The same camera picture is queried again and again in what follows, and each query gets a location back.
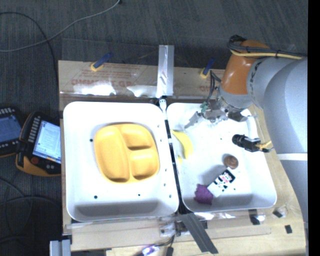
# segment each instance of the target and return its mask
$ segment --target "red button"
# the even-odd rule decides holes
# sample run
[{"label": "red button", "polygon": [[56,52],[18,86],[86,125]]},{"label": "red button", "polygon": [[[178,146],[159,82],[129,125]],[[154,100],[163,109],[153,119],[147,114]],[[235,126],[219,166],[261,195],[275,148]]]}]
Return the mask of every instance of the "red button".
[{"label": "red button", "polygon": [[32,157],[31,158],[31,163],[33,164],[33,165],[37,165],[37,164],[39,164],[39,158],[38,157]]}]

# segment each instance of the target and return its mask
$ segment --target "yellow plate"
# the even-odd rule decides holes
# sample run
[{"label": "yellow plate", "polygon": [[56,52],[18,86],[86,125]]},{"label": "yellow plate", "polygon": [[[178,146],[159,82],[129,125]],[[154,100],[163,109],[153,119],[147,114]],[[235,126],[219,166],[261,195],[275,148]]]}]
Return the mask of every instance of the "yellow plate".
[{"label": "yellow plate", "polygon": [[159,154],[152,134],[134,123],[108,125],[95,134],[95,159],[101,174],[115,183],[132,183],[155,175]]}]

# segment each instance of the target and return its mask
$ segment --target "device screen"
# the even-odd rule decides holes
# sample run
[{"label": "device screen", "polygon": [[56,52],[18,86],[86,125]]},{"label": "device screen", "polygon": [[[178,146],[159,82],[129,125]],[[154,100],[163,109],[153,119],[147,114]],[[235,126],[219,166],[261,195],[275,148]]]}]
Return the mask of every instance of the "device screen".
[{"label": "device screen", "polygon": [[59,126],[47,121],[41,122],[33,154],[61,164],[61,138]]},{"label": "device screen", "polygon": [[21,126],[14,115],[0,118],[0,143],[18,139]]}]

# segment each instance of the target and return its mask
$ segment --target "handheld device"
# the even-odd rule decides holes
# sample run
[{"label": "handheld device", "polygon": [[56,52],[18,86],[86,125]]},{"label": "handheld device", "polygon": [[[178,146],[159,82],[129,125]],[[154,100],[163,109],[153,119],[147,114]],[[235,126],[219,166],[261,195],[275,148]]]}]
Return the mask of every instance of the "handheld device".
[{"label": "handheld device", "polygon": [[21,127],[21,115],[16,108],[0,108],[0,157],[17,153]]},{"label": "handheld device", "polygon": [[31,175],[61,174],[61,130],[51,117],[33,112],[25,121],[21,134],[16,167]]}]

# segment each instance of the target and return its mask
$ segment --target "toy banana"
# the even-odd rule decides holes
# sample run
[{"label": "toy banana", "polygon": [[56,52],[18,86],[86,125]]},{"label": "toy banana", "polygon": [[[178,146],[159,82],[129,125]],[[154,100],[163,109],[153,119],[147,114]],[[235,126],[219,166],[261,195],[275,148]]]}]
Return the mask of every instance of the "toy banana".
[{"label": "toy banana", "polygon": [[171,133],[179,140],[183,147],[184,158],[188,157],[194,152],[193,144],[188,135],[182,131],[171,130]]}]

